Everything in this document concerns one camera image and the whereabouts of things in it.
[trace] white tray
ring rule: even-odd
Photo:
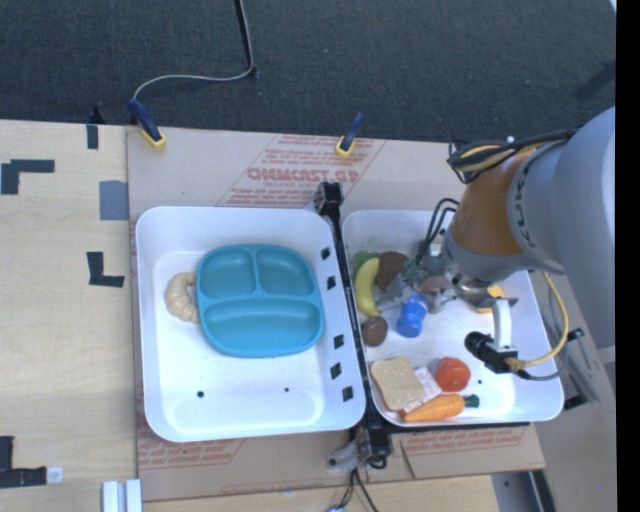
[[[167,311],[171,277],[195,272],[212,249],[249,243],[288,247],[314,269],[326,321],[312,348],[274,358],[225,356],[199,324]],[[144,406],[160,437],[186,442],[344,430],[360,420],[366,400],[324,219],[307,210],[159,207],[140,217],[136,245]]]
[[[349,215],[343,223],[349,263],[358,251],[384,252],[395,250],[413,256],[424,239],[431,212],[361,210]],[[522,359],[533,359],[550,350],[533,289],[527,272],[518,272],[500,283],[506,297],[516,297],[511,308],[512,344]],[[559,379],[527,381],[512,374],[497,375],[484,367],[464,346],[471,331],[494,333],[493,317],[473,310],[461,300],[449,302],[442,311],[427,314],[423,331],[417,338],[405,338],[395,331],[400,307],[382,313],[389,324],[389,334],[379,347],[365,346],[368,364],[380,359],[403,355],[415,367],[427,366],[435,373],[437,362],[445,356],[458,357],[471,369],[472,378],[464,395],[480,397],[480,407],[467,408],[462,414],[440,422],[408,423],[388,410],[375,383],[372,385],[376,406],[383,417],[406,428],[438,425],[480,425],[520,423],[550,420],[562,410],[564,394]],[[534,375],[556,371],[553,360],[530,369]]]

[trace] yellow cable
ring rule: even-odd
[[[549,276],[548,272],[542,272],[542,276],[544,277],[547,285],[549,286],[549,289],[551,290],[551,293],[556,299],[558,307],[560,308],[560,313],[562,315],[562,334],[560,335],[560,341],[558,341],[558,344],[553,348],[553,350],[536,359],[523,361],[522,359],[517,359],[515,357],[507,358],[505,362],[509,365],[509,368],[511,368],[511,371],[513,372],[517,372],[524,368],[529,368],[530,366],[535,366],[536,364],[543,363],[544,361],[557,356],[558,353],[562,350],[562,347],[564,347],[565,343],[567,342],[567,336],[569,334],[569,315],[567,314],[567,308],[565,307],[564,302],[562,301],[562,298],[558,293],[558,290],[553,284],[553,281],[551,281],[551,276]]]

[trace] wooden table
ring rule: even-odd
[[[99,184],[127,181],[125,128],[0,121],[0,163],[53,160],[0,195],[0,435],[13,467],[61,467],[63,481],[0,490],[0,510],[100,510],[107,480],[136,478],[129,222],[101,220]],[[88,252],[123,287],[89,285]],[[491,477],[368,486],[379,510],[498,510]],[[147,511],[322,511],[344,489],[145,503]],[[348,510],[369,510],[357,491]]]

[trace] orange carrot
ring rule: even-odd
[[[451,418],[460,414],[465,407],[478,407],[480,404],[476,395],[463,397],[458,393],[438,395],[417,409],[405,414],[404,421],[434,421]]]

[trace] blue and yellow clamp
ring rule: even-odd
[[[147,109],[144,108],[142,103],[133,98],[127,102],[127,110],[133,117],[135,117],[141,128],[140,133],[142,133],[142,136],[147,139],[151,145],[156,148],[164,145],[167,138],[158,129],[158,125],[156,125],[155,121],[149,112],[147,112]]]
[[[362,123],[364,123],[364,114],[362,112],[358,112],[347,133],[338,139],[338,143],[336,144],[336,155],[344,158],[352,153],[353,147],[355,146],[354,139],[358,130],[360,130]]]

